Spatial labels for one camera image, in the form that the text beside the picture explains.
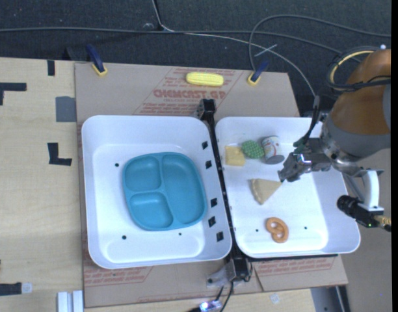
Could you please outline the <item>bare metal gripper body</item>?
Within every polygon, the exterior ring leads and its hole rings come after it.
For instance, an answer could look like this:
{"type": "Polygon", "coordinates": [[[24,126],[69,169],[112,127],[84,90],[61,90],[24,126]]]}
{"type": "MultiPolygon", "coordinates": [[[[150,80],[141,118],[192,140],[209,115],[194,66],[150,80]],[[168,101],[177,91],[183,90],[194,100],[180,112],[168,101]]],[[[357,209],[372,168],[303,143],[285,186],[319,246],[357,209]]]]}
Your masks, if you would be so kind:
{"type": "Polygon", "coordinates": [[[332,139],[301,138],[293,147],[294,150],[284,161],[285,176],[326,172],[331,168],[350,176],[358,173],[358,158],[343,151],[332,139]]]}

